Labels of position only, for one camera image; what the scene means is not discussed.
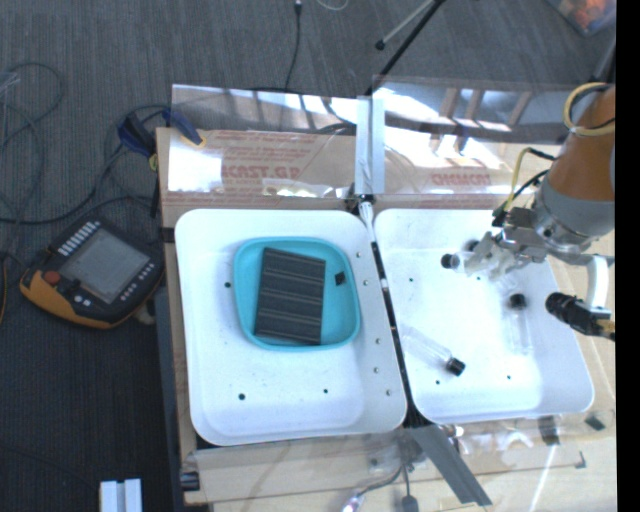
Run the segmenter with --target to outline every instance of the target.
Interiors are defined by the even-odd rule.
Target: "device screen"
[[[60,274],[78,279],[83,288],[111,304],[150,259],[100,229],[60,268]]]

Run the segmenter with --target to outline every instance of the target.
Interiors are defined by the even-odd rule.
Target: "white tray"
[[[459,376],[405,352],[412,396],[436,423],[540,417],[581,412],[593,385],[574,332],[546,312],[557,291],[547,262],[517,272],[529,307],[533,352],[514,353],[505,339],[493,283],[444,269],[440,258],[491,229],[489,211],[390,209],[374,227],[395,317],[451,349],[466,363]]]
[[[347,256],[361,328],[347,345],[267,350],[244,336],[233,257],[259,237],[311,236]],[[340,211],[192,210],[176,224],[191,419],[220,446],[388,432],[406,414],[398,361],[364,224]]]

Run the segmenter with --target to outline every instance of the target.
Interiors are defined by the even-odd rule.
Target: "teal tray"
[[[254,334],[258,309],[258,289],[265,248],[325,260],[322,328],[319,345],[291,345]],[[335,275],[344,272],[337,285]],[[249,340],[269,350],[309,351],[337,348],[349,343],[360,330],[360,306],[349,260],[335,245],[317,238],[254,238],[236,251],[233,259],[233,286],[240,326]]]

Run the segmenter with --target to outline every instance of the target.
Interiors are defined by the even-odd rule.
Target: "robotic arm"
[[[587,100],[591,101],[574,123],[574,108]],[[604,308],[608,267],[614,258],[585,252],[615,227],[615,85],[578,87],[567,99],[563,117],[569,135],[531,208],[510,208],[512,193],[494,212],[493,226],[500,228],[498,234],[487,232],[466,253],[464,262],[449,257],[443,258],[443,265],[463,263],[468,275],[482,271],[491,279],[541,263],[547,255],[586,266],[586,300],[552,293],[545,306],[583,334],[615,340],[611,312]]]

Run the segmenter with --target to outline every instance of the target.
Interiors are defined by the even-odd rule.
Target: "orange and black device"
[[[22,294],[71,322],[110,329],[133,315],[164,273],[162,253],[99,217],[60,234],[22,276]]]

